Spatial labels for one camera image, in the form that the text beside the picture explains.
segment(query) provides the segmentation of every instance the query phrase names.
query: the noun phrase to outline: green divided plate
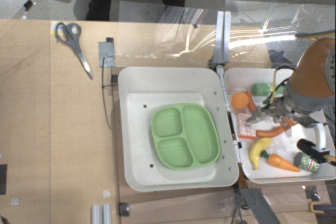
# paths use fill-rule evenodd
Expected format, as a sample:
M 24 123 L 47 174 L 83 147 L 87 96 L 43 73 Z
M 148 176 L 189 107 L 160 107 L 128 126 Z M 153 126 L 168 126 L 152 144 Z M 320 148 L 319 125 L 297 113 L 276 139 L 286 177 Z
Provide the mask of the green divided plate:
M 152 117 L 151 130 L 161 162 L 171 169 L 208 165 L 221 152 L 212 117 L 198 104 L 159 109 Z

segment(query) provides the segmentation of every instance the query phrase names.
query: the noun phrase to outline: table surface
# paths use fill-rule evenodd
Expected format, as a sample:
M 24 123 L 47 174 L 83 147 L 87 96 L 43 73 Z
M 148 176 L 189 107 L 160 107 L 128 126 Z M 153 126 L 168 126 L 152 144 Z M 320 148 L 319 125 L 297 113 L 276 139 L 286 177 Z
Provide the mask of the table surface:
M 113 37 L 116 52 L 124 50 L 118 44 L 118 35 L 120 29 L 130 25 L 78 22 L 82 27 L 80 46 L 93 75 L 90 80 L 77 57 L 50 34 L 51 24 L 45 20 L 20 20 L 0 41 L 0 164 L 8 164 L 7 193 L 0 196 L 0 214 L 11 223 L 80 224 L 90 223 L 92 205 L 111 204 L 112 223 L 162 223 L 163 219 L 170 223 L 182 220 L 204 223 L 204 219 L 187 220 L 207 216 L 201 212 L 200 205 L 215 199 L 218 191 L 193 193 L 188 197 L 168 195 L 160 201 L 147 197 L 145 202 L 138 200 L 132 206 L 133 218 L 118 217 L 118 202 L 127 202 L 123 200 L 127 186 L 119 186 L 122 176 L 118 176 L 118 167 L 122 163 L 117 159 L 118 136 L 111 115 L 111 111 L 114 113 L 112 89 L 105 92 L 112 130 L 106 123 L 98 42 Z M 131 26 L 139 33 L 144 29 L 151 32 L 154 27 L 152 24 Z M 145 46 L 146 42 L 149 41 L 143 39 L 141 44 Z M 202 52 L 203 57 L 197 58 L 197 66 L 207 63 L 211 49 L 207 48 Z M 116 58 L 119 66 L 127 66 L 130 61 Z M 155 66 L 158 61 L 142 59 L 141 62 Z M 171 62 L 161 64 L 169 66 Z M 111 70 L 105 69 L 106 83 L 110 76 Z M 321 200 L 330 203 L 325 184 L 314 185 Z M 294 223 L 298 219 L 301 223 L 317 223 L 314 214 L 308 212 L 309 203 L 302 196 L 302 185 L 269 186 L 263 193 L 275 195 L 273 203 L 281 223 Z M 284 193 L 289 199 L 291 196 L 298 199 L 296 211 L 285 209 Z M 15 197 L 19 198 L 19 205 L 11 206 Z M 186 211 L 188 200 L 193 201 L 190 203 L 193 210 Z M 176 212 L 176 216 L 171 217 L 171 212 Z M 206 222 L 230 223 L 230 214 L 220 212 L 218 218 L 210 217 Z M 257 223 L 251 213 L 244 212 L 244 215 L 248 223 Z

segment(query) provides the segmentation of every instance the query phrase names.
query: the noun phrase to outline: gray scissors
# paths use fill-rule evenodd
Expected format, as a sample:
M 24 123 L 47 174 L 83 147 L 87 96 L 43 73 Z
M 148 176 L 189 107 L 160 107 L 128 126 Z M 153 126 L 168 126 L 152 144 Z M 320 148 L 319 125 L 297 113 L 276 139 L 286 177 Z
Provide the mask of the gray scissors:
M 63 33 L 66 37 L 66 40 L 62 39 L 58 35 L 58 27 L 61 25 L 63 26 Z M 73 49 L 74 53 L 77 55 L 78 59 L 83 65 L 85 71 L 87 72 L 89 77 L 92 79 L 92 74 L 91 74 L 89 64 L 86 61 L 82 53 L 82 50 L 79 47 L 79 37 L 80 37 L 81 32 L 82 32 L 82 29 L 78 24 L 71 23 L 71 24 L 65 25 L 63 22 L 60 22 L 56 25 L 55 36 L 58 40 L 60 40 L 61 42 L 70 46 Z

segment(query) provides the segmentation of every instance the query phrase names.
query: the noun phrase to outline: toy banana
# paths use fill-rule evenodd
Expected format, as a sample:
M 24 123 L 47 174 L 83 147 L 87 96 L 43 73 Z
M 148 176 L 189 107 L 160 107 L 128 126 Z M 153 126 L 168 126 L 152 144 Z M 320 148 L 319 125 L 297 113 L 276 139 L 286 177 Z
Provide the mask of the toy banana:
M 272 143 L 272 139 L 268 137 L 257 140 L 250 151 L 250 160 L 254 165 L 254 170 L 258 170 L 258 162 L 261 152 Z

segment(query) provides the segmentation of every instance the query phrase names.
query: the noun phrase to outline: orange ball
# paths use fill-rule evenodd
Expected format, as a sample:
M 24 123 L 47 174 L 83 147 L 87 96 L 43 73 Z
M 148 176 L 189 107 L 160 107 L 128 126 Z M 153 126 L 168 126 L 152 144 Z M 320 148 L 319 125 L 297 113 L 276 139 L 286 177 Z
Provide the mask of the orange ball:
M 244 92 L 236 92 L 231 99 L 231 104 L 236 109 L 244 109 L 248 105 L 248 96 Z

